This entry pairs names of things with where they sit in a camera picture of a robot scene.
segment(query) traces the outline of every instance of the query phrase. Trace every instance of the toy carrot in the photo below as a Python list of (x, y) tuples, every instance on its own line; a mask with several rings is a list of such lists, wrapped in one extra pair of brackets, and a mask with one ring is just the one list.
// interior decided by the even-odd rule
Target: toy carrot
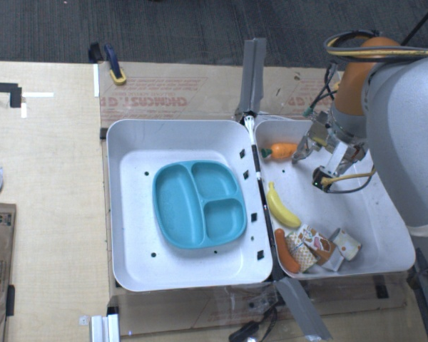
[(293, 155), (293, 153), (297, 150), (298, 144), (296, 143), (275, 143), (271, 146), (271, 148), (262, 148), (261, 153), (263, 158), (271, 155), (271, 158), (286, 158)]

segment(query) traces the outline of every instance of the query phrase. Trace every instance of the wooden surface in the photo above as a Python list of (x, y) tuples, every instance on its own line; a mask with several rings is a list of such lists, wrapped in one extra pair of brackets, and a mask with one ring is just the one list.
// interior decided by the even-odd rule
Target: wooden surface
[[(0, 82), (23, 92), (28, 116), (0, 93), (0, 202), (17, 206), (6, 341), (88, 341), (81, 316), (105, 315), (109, 300), (100, 105), (92, 65), (0, 62)], [(335, 341), (427, 341), (414, 294), (402, 308), (325, 316)], [(162, 333), (131, 341), (227, 341), (237, 328)], [(268, 341), (307, 339), (280, 321)]]

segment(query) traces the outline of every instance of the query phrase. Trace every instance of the sausage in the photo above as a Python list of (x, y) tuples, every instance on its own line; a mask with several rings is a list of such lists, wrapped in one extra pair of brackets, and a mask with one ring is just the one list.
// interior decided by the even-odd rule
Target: sausage
[(274, 237), (276, 240), (277, 254), (279, 255), (279, 261), (289, 272), (297, 274), (300, 272), (300, 264), (298, 264), (293, 256), (290, 254), (290, 251), (287, 248), (285, 243), (285, 232), (282, 228), (277, 228), (274, 231)]

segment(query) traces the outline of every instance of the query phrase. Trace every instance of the dark gray floor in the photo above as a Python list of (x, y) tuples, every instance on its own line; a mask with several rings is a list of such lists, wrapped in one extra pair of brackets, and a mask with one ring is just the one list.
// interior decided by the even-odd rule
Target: dark gray floor
[[(326, 67), (332, 34), (377, 29), (399, 42), (428, 0), (0, 0), (0, 61), (87, 63), (90, 43), (120, 61), (237, 65), (267, 39), (266, 66)], [(428, 22), (409, 42), (428, 46)]]

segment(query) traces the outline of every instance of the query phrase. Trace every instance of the toy banana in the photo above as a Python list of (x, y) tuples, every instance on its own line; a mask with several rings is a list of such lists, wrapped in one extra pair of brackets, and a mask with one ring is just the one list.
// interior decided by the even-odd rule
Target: toy banana
[(266, 200), (273, 217), (287, 227), (298, 228), (301, 225), (300, 219), (282, 203), (279, 194), (274, 188), (274, 182), (270, 182), (268, 187), (269, 189), (266, 194)]

